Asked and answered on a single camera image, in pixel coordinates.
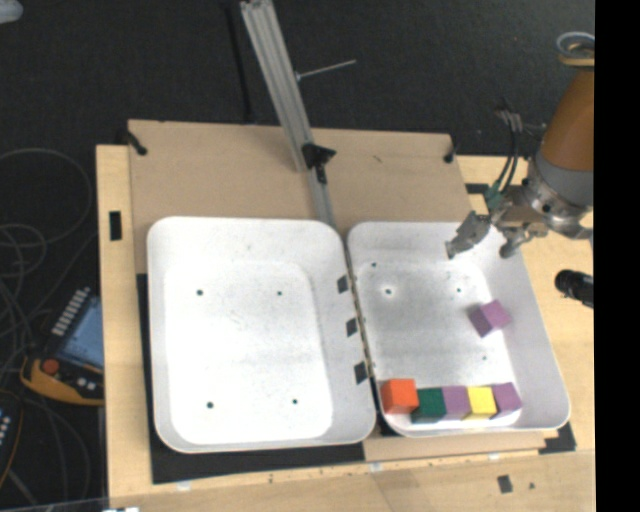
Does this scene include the yellow cube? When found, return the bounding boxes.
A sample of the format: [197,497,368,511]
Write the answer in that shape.
[463,385,499,421]

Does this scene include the green cube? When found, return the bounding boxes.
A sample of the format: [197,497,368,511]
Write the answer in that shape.
[410,387,448,425]

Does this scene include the white plastic tray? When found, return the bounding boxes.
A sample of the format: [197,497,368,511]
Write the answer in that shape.
[145,215,378,455]
[345,220,572,439]

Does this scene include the brown cardboard board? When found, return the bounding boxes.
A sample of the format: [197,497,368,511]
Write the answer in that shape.
[126,118,549,464]

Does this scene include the thin black and white rod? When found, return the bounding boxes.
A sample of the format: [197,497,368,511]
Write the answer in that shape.
[342,234,378,387]

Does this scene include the purple cube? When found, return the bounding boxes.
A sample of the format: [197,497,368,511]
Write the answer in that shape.
[467,299,513,339]
[441,385,474,421]
[489,381,523,420]

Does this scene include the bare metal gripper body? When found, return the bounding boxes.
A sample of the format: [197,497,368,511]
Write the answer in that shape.
[490,175,595,240]

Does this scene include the orange cube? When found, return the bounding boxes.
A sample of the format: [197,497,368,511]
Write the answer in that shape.
[379,377,420,416]

